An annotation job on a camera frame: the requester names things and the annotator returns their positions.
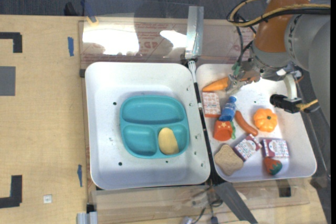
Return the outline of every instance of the yellow potato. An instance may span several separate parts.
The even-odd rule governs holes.
[[[159,148],[163,154],[172,155],[180,152],[174,132],[170,128],[162,128],[158,139]]]

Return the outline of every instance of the carrot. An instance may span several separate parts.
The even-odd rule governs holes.
[[[224,90],[227,87],[227,81],[228,77],[225,77],[224,79],[217,80],[208,86],[205,86],[202,91],[203,92],[213,92],[213,91],[219,91]]]
[[[245,119],[243,118],[243,115],[239,110],[235,113],[235,120],[237,124],[248,134],[252,134],[253,136],[258,135],[258,130],[254,129],[251,125],[249,125]]]

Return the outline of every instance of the white tray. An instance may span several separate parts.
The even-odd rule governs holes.
[[[204,64],[196,71],[196,78],[202,97],[202,88],[213,81],[227,77],[232,73],[232,65]],[[229,95],[224,90],[217,91],[220,105],[223,107]],[[216,165],[218,175],[228,182],[250,182],[259,180],[285,179],[295,177],[309,177],[316,171],[316,159],[307,135],[305,125],[300,113],[291,114],[282,109],[274,108],[269,102],[272,94],[287,95],[285,83],[283,81],[269,81],[261,79],[257,83],[243,86],[234,96],[237,98],[237,109],[242,112],[244,119],[251,125],[253,124],[253,113],[258,108],[270,108],[278,115],[278,125],[271,132],[261,132],[256,138],[261,141],[263,137],[282,138],[287,141],[290,157],[288,159],[279,159],[282,164],[282,170],[275,176],[269,175],[264,168],[261,150],[248,159],[241,170],[236,171],[231,176],[226,176]],[[246,133],[238,126],[236,127],[236,139],[220,142],[213,138],[214,123],[216,119],[205,118],[206,128],[211,144],[213,156],[218,152],[223,144],[235,146],[241,141]]]
[[[85,81],[91,177],[98,187],[196,185],[208,179],[208,152],[187,68],[175,63],[96,62],[87,68]],[[128,97],[140,94],[166,95],[182,103],[190,143],[181,155],[146,159],[125,149],[120,132],[120,106]]]

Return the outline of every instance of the gray square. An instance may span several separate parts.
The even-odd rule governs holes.
[[[0,67],[0,96],[15,96],[15,67]]]

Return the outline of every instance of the teal plate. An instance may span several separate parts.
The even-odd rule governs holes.
[[[158,135],[164,127],[176,137],[180,152],[165,155]],[[137,95],[126,99],[120,108],[120,128],[126,150],[140,158],[168,158],[182,154],[189,145],[189,125],[182,104],[163,95]]]

